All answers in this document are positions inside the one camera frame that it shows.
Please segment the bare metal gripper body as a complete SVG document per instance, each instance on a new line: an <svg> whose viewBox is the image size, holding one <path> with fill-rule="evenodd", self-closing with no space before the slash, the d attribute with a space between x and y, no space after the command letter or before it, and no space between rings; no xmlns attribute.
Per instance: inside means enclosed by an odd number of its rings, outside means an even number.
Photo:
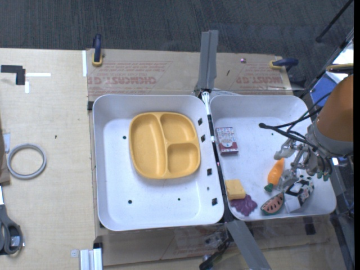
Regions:
<svg viewBox="0 0 360 270"><path fill-rule="evenodd" d="M318 154L307 144L299 144L296 147L296 156L291 163L291 171L304 170L309 176L315 176L321 170L321 160Z"/></svg>

